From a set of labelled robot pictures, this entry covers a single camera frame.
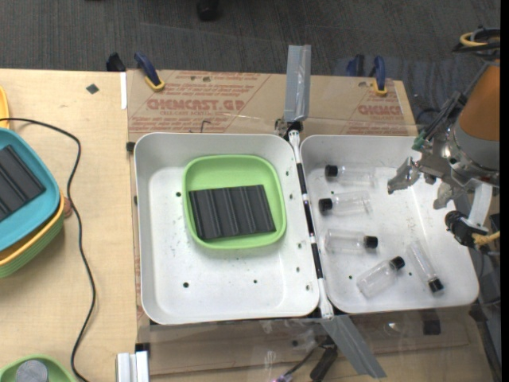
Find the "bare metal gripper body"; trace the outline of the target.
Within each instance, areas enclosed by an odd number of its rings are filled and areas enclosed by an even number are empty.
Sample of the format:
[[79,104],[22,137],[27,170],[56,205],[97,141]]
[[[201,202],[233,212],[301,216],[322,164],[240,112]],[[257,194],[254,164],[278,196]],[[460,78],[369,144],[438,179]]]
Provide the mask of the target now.
[[423,173],[450,185],[473,188],[480,183],[499,186],[499,135],[469,133],[421,133],[413,148],[422,153],[418,167]]

